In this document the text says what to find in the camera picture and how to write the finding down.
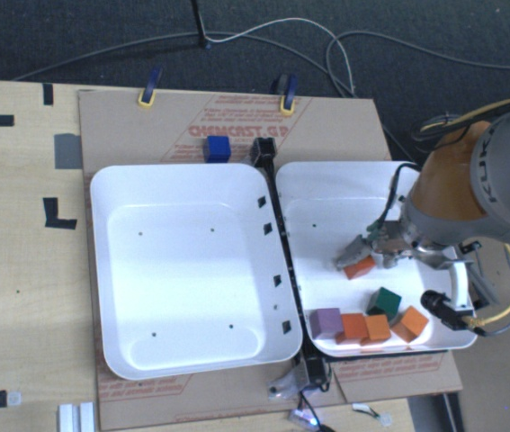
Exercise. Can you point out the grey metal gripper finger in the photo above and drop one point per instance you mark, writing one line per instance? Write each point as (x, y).
(390, 260)
(354, 251)

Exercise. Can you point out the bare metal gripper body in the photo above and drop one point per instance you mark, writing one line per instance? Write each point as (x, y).
(394, 237)

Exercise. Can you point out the orange cube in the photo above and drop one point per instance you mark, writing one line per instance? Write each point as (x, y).
(412, 324)
(378, 327)
(353, 326)
(360, 268)

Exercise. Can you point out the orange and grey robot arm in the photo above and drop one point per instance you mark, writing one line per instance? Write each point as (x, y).
(452, 182)

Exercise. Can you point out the white plastic tray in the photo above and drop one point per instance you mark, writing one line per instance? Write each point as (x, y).
(182, 272)
(326, 241)

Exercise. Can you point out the green cube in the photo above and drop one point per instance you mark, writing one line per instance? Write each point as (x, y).
(386, 303)

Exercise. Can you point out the thin black rod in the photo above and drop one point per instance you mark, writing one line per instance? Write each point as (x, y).
(287, 250)

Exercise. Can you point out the purple cube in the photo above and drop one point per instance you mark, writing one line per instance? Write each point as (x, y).
(325, 322)

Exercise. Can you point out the brown cardboard board red print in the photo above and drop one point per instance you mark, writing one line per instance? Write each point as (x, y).
(344, 142)

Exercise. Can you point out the blue cube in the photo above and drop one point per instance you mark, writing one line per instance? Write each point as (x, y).
(217, 149)

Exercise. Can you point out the black cylinder on white bracket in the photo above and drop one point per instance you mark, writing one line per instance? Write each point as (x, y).
(443, 306)

